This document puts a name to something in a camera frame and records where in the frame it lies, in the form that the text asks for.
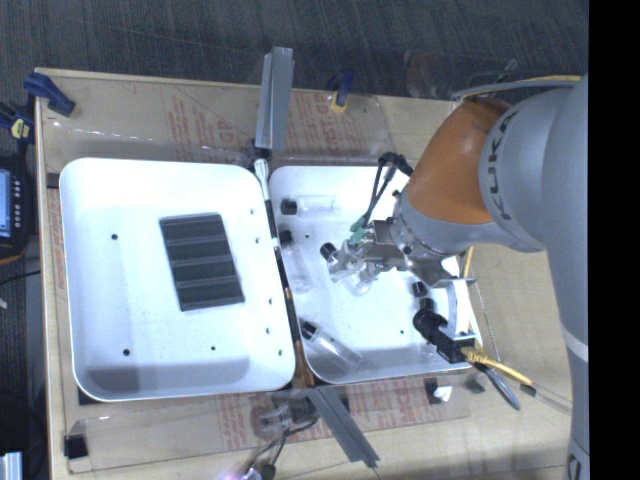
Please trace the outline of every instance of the electronic device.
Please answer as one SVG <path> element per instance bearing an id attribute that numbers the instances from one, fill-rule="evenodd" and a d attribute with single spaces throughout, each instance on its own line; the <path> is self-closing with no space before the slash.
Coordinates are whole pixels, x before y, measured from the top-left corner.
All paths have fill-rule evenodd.
<path id="1" fill-rule="evenodd" d="M 31 180 L 23 155 L 0 157 L 0 264 L 20 258 L 32 224 Z"/>

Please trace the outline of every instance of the metal bracket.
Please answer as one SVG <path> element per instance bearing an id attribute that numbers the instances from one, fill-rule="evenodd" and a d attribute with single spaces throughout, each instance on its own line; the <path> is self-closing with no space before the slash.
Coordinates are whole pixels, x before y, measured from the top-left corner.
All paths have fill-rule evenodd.
<path id="1" fill-rule="evenodd" d="M 274 46 L 264 57 L 256 148 L 283 151 L 287 138 L 289 99 L 293 82 L 293 50 Z"/>
<path id="2" fill-rule="evenodd" d="M 362 461 L 369 468 L 377 467 L 380 457 L 351 418 L 342 400 L 332 387 L 308 389 L 306 395 L 324 419 L 336 441 L 351 462 Z"/>

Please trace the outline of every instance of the display screen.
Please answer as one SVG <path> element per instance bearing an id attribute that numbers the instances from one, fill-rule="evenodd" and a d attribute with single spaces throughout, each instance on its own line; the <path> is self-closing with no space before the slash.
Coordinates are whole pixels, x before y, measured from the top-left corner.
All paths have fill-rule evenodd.
<path id="1" fill-rule="evenodd" d="M 0 236 L 11 236 L 11 174 L 0 169 Z"/>

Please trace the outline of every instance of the plastic container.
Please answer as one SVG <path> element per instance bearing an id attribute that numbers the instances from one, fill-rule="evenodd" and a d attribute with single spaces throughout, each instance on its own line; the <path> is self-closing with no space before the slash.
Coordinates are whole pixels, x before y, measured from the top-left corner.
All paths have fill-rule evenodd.
<path id="1" fill-rule="evenodd" d="M 294 242 L 293 235 L 288 229 L 280 232 L 280 249 L 291 291 L 306 293 L 311 290 L 313 279 L 307 269 L 302 251 Z"/>
<path id="2" fill-rule="evenodd" d="M 297 217 L 328 216 L 336 210 L 336 199 L 332 195 L 308 195 L 295 199 L 283 199 L 280 211 L 283 215 Z"/>
<path id="3" fill-rule="evenodd" d="M 317 325 L 300 319 L 300 330 L 305 339 L 305 346 L 323 355 L 336 367 L 347 373 L 353 373 L 359 368 L 362 356 L 344 343 L 329 336 Z"/>

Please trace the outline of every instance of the white tray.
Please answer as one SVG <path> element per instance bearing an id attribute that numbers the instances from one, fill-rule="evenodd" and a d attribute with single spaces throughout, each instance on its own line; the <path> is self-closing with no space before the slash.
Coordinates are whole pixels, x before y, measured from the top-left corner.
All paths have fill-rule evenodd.
<path id="1" fill-rule="evenodd" d="M 73 371 L 89 396 L 269 391 L 291 380 L 291 333 L 253 174 L 83 158 L 62 171 L 60 196 Z M 159 219 L 204 213 L 222 217 L 245 301 L 183 312 Z"/>
<path id="2" fill-rule="evenodd" d="M 418 311 L 418 302 L 411 291 L 411 285 L 417 280 L 413 275 L 395 269 L 383 272 L 370 291 L 360 297 L 353 296 L 341 282 L 333 283 L 329 278 L 320 247 L 332 242 L 340 248 L 342 241 L 351 235 L 349 227 L 369 204 L 375 173 L 375 167 L 285 166 L 271 176 L 271 198 L 278 229 L 292 231 L 313 280 L 311 290 L 293 292 L 298 317 L 317 324 L 362 356 L 356 371 L 344 371 L 332 360 L 331 354 L 319 353 L 303 340 L 309 366 L 320 379 L 336 384 L 468 368 L 467 363 L 451 365 L 442 359 L 414 329 L 412 319 Z M 404 174 L 396 173 L 372 220 L 384 220 L 393 214 L 392 193 L 394 189 L 401 190 L 407 179 Z M 303 196 L 333 197 L 334 211 L 317 213 L 312 218 L 282 214 L 283 199 L 296 200 Z M 450 258 L 445 268 L 454 275 L 459 272 L 455 258 Z M 432 297 L 439 312 L 444 308 L 447 317 L 446 290 L 433 290 Z M 463 293 L 458 301 L 458 311 L 458 323 L 464 330 L 469 324 L 477 329 L 468 293 Z"/>

